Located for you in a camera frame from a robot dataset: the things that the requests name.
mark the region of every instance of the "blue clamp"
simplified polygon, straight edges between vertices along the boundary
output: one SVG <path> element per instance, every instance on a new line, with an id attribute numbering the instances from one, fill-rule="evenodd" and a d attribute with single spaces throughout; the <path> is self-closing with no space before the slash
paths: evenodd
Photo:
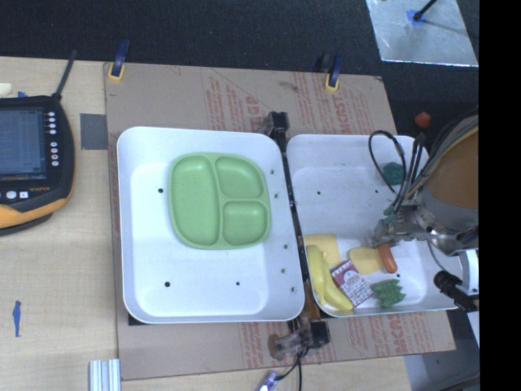
<path id="1" fill-rule="evenodd" d="M 111 63 L 108 69 L 108 78 L 112 81 L 121 81 L 123 72 L 125 71 L 125 57 L 129 51 L 130 41 L 123 39 L 120 41 L 120 45 L 117 48 L 116 59 Z"/>
<path id="2" fill-rule="evenodd" d="M 326 77 L 326 90 L 330 93 L 334 93 L 339 89 L 339 75 L 341 65 L 342 57 L 337 54 L 333 59 L 333 65 L 331 66 Z"/>

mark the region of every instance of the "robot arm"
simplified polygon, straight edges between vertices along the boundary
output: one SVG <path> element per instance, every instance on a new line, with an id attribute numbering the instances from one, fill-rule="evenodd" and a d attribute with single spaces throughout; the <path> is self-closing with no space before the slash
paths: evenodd
<path id="1" fill-rule="evenodd" d="M 402 185 L 402 199 L 368 239 L 371 247 L 426 240 L 447 256 L 460 257 L 464 280 L 441 271 L 440 290 L 465 311 L 479 307 L 478 116 L 458 122 L 431 149 L 420 174 Z"/>

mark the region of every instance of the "green plate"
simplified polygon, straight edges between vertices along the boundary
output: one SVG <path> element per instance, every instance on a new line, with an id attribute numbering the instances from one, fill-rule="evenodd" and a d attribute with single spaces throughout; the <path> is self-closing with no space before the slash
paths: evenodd
<path id="1" fill-rule="evenodd" d="M 237 249 L 263 241 L 270 209 L 264 174 L 244 156 L 192 153 L 169 172 L 173 229 L 194 248 Z"/>

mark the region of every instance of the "device screen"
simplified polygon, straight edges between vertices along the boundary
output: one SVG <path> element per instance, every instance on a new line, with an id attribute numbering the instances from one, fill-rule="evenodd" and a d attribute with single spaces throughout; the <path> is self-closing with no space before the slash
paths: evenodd
<path id="1" fill-rule="evenodd" d="M 0 181 L 46 178 L 44 110 L 0 110 Z"/>

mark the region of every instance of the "banana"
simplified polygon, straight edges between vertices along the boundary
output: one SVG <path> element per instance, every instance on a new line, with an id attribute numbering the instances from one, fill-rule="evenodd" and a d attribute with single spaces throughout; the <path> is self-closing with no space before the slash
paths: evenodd
<path id="1" fill-rule="evenodd" d="M 338 310 L 352 309 L 352 302 L 333 282 L 329 266 L 327 265 L 326 254 L 315 245 L 309 245 L 306 250 L 308 253 L 311 284 L 315 294 L 318 296 L 320 305 L 327 302 Z"/>

